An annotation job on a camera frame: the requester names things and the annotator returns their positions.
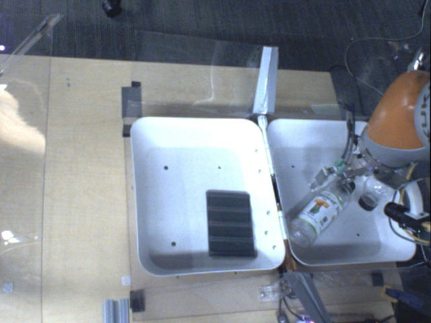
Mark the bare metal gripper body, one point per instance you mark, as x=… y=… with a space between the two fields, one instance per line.
x=390 y=176

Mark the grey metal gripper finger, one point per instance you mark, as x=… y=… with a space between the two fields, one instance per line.
x=321 y=177

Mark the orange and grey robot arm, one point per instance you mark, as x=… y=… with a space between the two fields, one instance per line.
x=394 y=119

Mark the small clear plastic bottle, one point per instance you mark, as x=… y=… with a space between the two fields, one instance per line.
x=372 y=194

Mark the clear plastic bottle with label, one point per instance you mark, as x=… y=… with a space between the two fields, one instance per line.
x=320 y=212

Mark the white plastic tray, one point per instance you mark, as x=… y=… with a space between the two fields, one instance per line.
x=188 y=187
x=336 y=247

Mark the black ribbed rectangular block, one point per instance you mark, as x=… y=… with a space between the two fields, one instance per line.
x=231 y=223

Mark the black cylinder on white bracket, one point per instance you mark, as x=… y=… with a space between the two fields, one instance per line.
x=399 y=210

